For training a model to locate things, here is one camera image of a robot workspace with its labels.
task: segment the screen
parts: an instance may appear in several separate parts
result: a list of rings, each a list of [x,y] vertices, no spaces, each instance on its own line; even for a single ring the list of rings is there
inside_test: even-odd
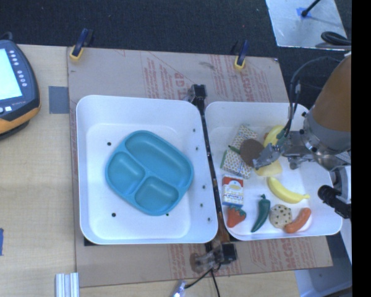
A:
[[[0,49],[0,100],[22,96],[4,48]]]

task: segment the white plastic tray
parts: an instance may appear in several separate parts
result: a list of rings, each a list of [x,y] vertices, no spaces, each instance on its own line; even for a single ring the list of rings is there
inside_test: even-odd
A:
[[[218,221],[198,109],[186,101],[90,95],[77,104],[80,227],[96,244],[205,243]],[[105,180],[109,156],[130,133],[167,140],[193,164],[194,179],[167,215],[151,216],[121,199]]]
[[[221,192],[221,178],[228,172],[220,169],[220,163],[224,151],[227,149],[236,135],[241,124],[247,124],[251,130],[258,134],[258,140],[262,143],[266,132],[278,124],[285,125],[288,120],[288,103],[252,103],[252,102],[213,102],[205,111],[210,148],[215,166],[218,186]],[[302,112],[307,109],[298,105],[296,115],[292,121],[291,130],[302,129],[304,118]],[[309,194],[310,199],[304,199],[298,204],[286,204],[278,199],[268,188],[266,178],[252,173],[249,179],[244,180],[244,205],[246,219],[228,231],[239,240],[296,238],[301,236],[333,235],[340,231],[343,219],[334,212],[334,209],[324,204],[318,197],[317,191],[322,185],[332,186],[330,174],[319,164],[304,162],[296,170],[289,168],[287,158],[280,157],[279,161],[283,168],[281,174],[276,177],[290,190],[301,194]],[[307,224],[297,233],[285,233],[274,228],[269,220],[256,232],[251,233],[254,222],[258,215],[258,202],[260,195],[265,194],[270,199],[271,206],[284,204],[292,209],[295,218],[301,207],[310,207],[312,216]],[[223,216],[226,222],[226,206],[223,206]]]

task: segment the gray tape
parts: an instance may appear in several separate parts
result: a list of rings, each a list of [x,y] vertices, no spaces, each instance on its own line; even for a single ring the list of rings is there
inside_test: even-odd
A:
[[[49,113],[69,113],[69,88],[48,86]]]

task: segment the red strawberry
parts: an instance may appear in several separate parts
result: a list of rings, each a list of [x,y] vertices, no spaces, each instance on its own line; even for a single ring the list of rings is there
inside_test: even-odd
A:
[[[246,213],[239,207],[230,205],[227,211],[227,227],[233,228],[246,219]]]

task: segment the yellow and black clamp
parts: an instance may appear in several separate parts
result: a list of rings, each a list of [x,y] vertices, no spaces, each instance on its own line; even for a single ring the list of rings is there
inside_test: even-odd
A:
[[[247,54],[247,50],[249,49],[249,41],[244,40],[241,50],[239,51],[239,54],[235,58],[234,67],[238,70],[243,69],[245,67],[245,57]]]
[[[94,39],[93,30],[84,28],[81,31],[77,43],[73,46],[72,51],[70,52],[69,55],[70,58],[75,61],[78,61],[82,55],[82,52],[84,51],[84,47],[90,46],[93,42],[93,39]]]

